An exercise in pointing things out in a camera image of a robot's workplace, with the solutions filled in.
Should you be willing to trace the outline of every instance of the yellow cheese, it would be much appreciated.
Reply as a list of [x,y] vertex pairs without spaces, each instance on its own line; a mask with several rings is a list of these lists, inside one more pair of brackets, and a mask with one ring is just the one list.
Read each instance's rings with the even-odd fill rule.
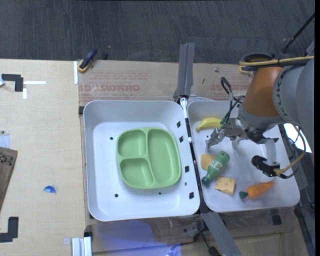
[[234,178],[216,177],[215,189],[232,196],[235,192],[236,180]]

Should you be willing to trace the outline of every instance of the green divided plate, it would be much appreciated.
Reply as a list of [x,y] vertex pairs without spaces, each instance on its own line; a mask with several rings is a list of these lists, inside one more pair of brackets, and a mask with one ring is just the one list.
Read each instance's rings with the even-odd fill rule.
[[180,179],[178,147],[165,129],[126,130],[117,139],[116,155],[121,178],[132,188],[164,188]]

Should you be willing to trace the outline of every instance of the yellow object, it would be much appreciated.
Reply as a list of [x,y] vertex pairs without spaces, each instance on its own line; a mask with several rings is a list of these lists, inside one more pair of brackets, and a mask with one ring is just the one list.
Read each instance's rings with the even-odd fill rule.
[[217,118],[217,117],[206,117],[195,128],[195,130],[199,131],[202,128],[212,128],[212,127],[217,127],[220,129],[220,127],[221,127],[220,121],[221,121],[221,119]]
[[283,169],[279,169],[279,168],[274,168],[273,171],[276,173],[276,175],[281,175],[283,173],[285,173],[290,167],[294,166],[298,161],[301,160],[301,158],[303,158],[306,154],[306,150],[307,150],[307,146],[306,146],[306,142],[305,142],[305,139],[304,137],[302,136],[300,130],[295,126],[293,125],[293,127],[295,128],[296,132],[299,134],[300,138],[302,139],[302,142],[303,142],[303,147],[304,147],[304,150],[302,152],[301,155],[299,155],[299,157],[297,159],[295,159],[294,161],[292,161],[286,168],[283,168]]
[[294,57],[294,58],[283,58],[283,59],[273,59],[267,61],[255,61],[255,62],[243,62],[239,61],[240,66],[261,66],[261,65],[276,65],[282,64],[287,62],[300,62],[311,60],[314,56],[306,56],[306,57]]
[[235,192],[236,180],[234,178],[216,177],[215,189],[232,196]]
[[207,171],[209,165],[215,158],[216,158],[216,155],[202,154],[200,159],[201,168]]
[[84,67],[84,68],[81,68],[81,64],[82,64],[82,61],[79,63],[79,65],[77,66],[77,69],[80,73],[84,73],[87,71],[87,69],[90,67],[90,63],[91,63],[91,60],[89,61],[89,63]]
[[250,72],[249,71],[244,71],[244,70],[242,70],[242,68],[245,68],[246,66],[242,66],[242,65],[240,65],[239,67],[238,67],[238,71],[239,71],[239,73],[240,74],[249,74]]

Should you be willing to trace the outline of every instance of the yellow cable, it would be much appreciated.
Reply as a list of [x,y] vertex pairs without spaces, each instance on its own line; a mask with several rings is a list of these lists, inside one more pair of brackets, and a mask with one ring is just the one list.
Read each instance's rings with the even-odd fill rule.
[[294,166],[298,161],[301,160],[301,158],[304,157],[304,155],[306,154],[306,150],[307,150],[307,147],[306,147],[306,142],[305,142],[305,139],[304,137],[302,136],[300,130],[295,126],[293,125],[293,127],[295,128],[296,132],[299,134],[300,138],[302,139],[302,142],[303,142],[303,147],[304,147],[304,151],[302,152],[301,155],[299,155],[299,157],[297,159],[295,159],[292,163],[290,163],[286,168],[283,168],[283,169],[279,169],[279,168],[275,168],[273,169],[273,171],[276,173],[276,175],[281,175],[283,174],[284,172],[286,172],[290,167]]
[[244,68],[245,66],[239,66],[238,67],[238,72],[240,73],[240,74],[249,74],[250,72],[249,71],[244,71],[244,70],[242,70],[242,68]]
[[295,57],[295,58],[283,58],[283,59],[273,59],[268,61],[258,61],[258,62],[243,62],[239,61],[240,66],[261,66],[261,65],[274,65],[286,62],[299,62],[299,61],[306,61],[311,60],[314,56],[307,56],[307,57]]

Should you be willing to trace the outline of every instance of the gray carpet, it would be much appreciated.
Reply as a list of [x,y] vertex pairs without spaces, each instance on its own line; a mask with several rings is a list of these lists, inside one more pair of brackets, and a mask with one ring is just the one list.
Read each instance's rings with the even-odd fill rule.
[[1,0],[0,58],[73,61],[97,48],[109,60],[178,62],[191,42],[195,63],[296,57],[313,41],[315,19],[281,48],[314,12],[315,0]]

